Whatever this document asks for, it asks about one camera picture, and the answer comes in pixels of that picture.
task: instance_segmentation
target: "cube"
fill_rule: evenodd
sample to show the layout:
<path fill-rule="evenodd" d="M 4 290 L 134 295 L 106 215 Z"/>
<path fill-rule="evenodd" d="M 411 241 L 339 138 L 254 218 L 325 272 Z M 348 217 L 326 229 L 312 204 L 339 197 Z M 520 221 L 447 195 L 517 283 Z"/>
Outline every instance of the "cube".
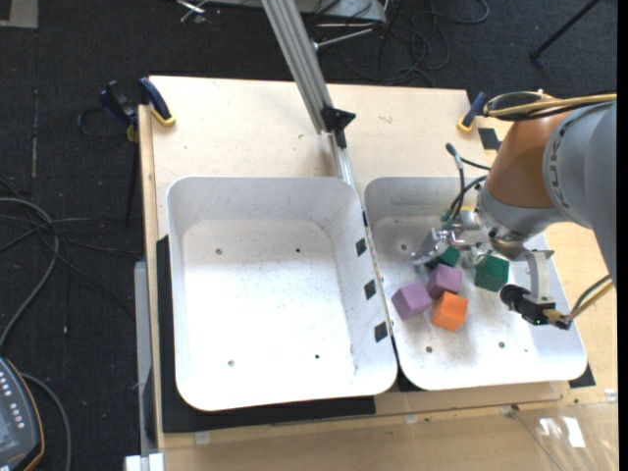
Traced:
<path fill-rule="evenodd" d="M 444 291 L 434 304 L 432 324 L 450 332 L 456 332 L 467 318 L 469 300 L 460 295 Z"/>
<path fill-rule="evenodd" d="M 475 268 L 475 286 L 489 291 L 499 291 L 508 282 L 510 264 L 491 254 L 485 256 Z"/>
<path fill-rule="evenodd" d="M 453 246 L 448 246 L 443 253 L 437 256 L 434 260 L 430 260 L 425 265 L 429 269 L 434 269 L 440 263 L 453 267 L 456 263 L 458 263 L 458 258 L 460 258 L 460 251 Z"/>
<path fill-rule="evenodd" d="M 443 291 L 455 294 L 460 293 L 461 286 L 462 271 L 440 263 L 430 273 L 427 291 L 433 299 L 437 299 Z"/>
<path fill-rule="evenodd" d="M 392 303 L 402 321 L 420 314 L 432 305 L 432 301 L 421 281 L 401 287 L 392 296 Z"/>

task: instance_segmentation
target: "clamp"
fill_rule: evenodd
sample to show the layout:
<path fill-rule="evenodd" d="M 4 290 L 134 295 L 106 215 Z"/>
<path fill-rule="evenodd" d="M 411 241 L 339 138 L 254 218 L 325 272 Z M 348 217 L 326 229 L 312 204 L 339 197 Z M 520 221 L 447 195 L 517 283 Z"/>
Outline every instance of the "clamp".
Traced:
<path fill-rule="evenodd" d="M 487 96 L 486 93 L 482 91 L 478 93 L 473 100 L 473 103 L 471 103 L 469 111 L 466 114 L 463 114 L 456 124 L 456 127 L 460 131 L 470 132 L 473 129 L 473 126 L 475 125 L 475 118 L 483 112 L 484 104 L 487 102 L 488 98 L 489 96 Z"/>
<path fill-rule="evenodd" d="M 175 116 L 171 113 L 166 101 L 157 87 L 147 78 L 141 78 L 137 82 L 141 93 L 141 104 L 150 105 L 150 111 L 162 126 L 171 126 L 175 123 Z M 137 112 L 131 101 L 120 90 L 118 83 L 111 80 L 107 87 L 100 93 L 100 104 L 103 111 L 112 119 L 121 122 L 127 127 L 127 139 L 131 143 L 138 143 L 137 137 Z M 136 144 L 133 149 L 131 168 L 131 184 L 127 197 L 126 223 L 131 220 L 133 197 L 139 172 L 139 150 Z"/>

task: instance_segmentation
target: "purple cube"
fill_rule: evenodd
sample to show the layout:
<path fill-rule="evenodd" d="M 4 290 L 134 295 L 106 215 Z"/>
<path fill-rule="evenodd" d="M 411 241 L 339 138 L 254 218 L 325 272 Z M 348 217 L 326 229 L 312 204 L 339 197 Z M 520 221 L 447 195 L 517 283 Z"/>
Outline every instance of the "purple cube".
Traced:
<path fill-rule="evenodd" d="M 427 290 L 433 299 L 437 299 L 443 294 L 443 291 L 454 294 L 460 293 L 461 285 L 462 271 L 440 263 L 430 273 Z"/>
<path fill-rule="evenodd" d="M 401 287 L 392 296 L 392 303 L 401 320 L 420 314 L 432 304 L 432 297 L 420 281 Z"/>

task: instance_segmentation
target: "green cube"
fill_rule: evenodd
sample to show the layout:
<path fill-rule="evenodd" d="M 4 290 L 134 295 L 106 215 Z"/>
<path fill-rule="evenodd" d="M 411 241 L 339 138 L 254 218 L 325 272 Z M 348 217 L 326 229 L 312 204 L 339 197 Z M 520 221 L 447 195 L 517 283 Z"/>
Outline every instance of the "green cube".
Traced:
<path fill-rule="evenodd" d="M 434 260 L 430 260 L 425 265 L 428 269 L 434 269 L 440 263 L 448 265 L 449 267 L 455 267 L 455 264 L 458 263 L 458 258 L 460 258 L 460 252 L 456 248 L 448 246 L 443 253 Z"/>
<path fill-rule="evenodd" d="M 475 268 L 475 286 L 499 291 L 508 282 L 509 263 L 493 255 L 485 256 Z"/>

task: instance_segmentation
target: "white tray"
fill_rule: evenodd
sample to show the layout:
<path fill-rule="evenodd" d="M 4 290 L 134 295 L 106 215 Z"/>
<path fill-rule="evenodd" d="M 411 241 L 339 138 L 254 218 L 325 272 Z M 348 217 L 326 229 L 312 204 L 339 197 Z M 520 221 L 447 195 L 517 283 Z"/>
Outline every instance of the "white tray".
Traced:
<path fill-rule="evenodd" d="M 376 274 L 353 188 L 337 178 L 187 177 L 170 187 L 167 209 L 176 379 L 188 404 L 222 410 L 391 386 L 386 303 L 377 285 L 365 292 Z"/>
<path fill-rule="evenodd" d="M 463 272 L 460 294 L 469 300 L 467 318 L 457 332 L 433 326 L 432 309 L 401 321 L 391 301 L 417 278 L 427 283 L 427 269 L 416 270 L 411 253 L 459 192 L 458 177 L 380 178 L 368 183 L 364 206 L 378 256 L 392 321 L 399 365 L 408 380 L 425 390 L 450 390 L 578 378 L 587 355 L 575 323 L 569 331 L 533 326 L 509 311 L 498 294 L 477 288 L 473 273 Z M 471 190 L 465 205 L 475 205 Z M 549 249 L 545 236 L 532 238 L 530 249 Z M 509 283 L 530 287 L 525 262 L 510 262 Z M 556 308 L 569 312 L 554 264 L 549 260 L 549 292 Z"/>

